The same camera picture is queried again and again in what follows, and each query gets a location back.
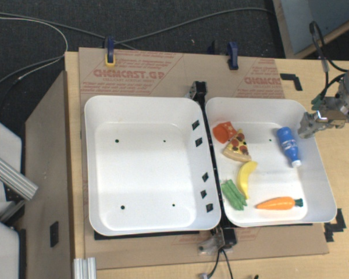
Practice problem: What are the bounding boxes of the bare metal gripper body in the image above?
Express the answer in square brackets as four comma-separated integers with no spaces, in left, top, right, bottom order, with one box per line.
[316,89,349,130]

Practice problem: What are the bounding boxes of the blue plastic bottle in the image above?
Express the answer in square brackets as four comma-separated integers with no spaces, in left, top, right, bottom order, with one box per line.
[276,126,302,169]

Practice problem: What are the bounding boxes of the white plastic tray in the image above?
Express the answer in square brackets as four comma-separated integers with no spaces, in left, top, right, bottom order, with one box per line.
[205,96,338,228]
[83,95,222,237]

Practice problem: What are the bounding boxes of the toy pizza slice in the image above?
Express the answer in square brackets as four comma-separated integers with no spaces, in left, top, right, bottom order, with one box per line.
[222,128,252,163]

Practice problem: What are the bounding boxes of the yellow banana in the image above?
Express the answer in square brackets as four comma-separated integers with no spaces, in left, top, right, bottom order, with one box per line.
[236,160,259,201]

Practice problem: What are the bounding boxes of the orange carrot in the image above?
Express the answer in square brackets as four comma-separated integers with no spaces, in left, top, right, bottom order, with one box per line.
[255,196,304,211]

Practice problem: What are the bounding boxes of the thin black rod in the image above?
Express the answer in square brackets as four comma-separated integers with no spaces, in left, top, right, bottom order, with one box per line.
[201,95,226,229]

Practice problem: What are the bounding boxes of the green toy beans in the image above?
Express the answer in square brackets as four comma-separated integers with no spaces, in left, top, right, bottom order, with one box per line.
[220,179,248,212]

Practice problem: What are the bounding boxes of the brown cardboard board red print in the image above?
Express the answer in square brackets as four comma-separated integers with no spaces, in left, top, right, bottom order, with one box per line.
[78,47,330,270]

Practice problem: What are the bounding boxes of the black block with thin wires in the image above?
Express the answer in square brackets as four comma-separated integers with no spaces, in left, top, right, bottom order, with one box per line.
[197,227,238,256]
[185,80,208,102]

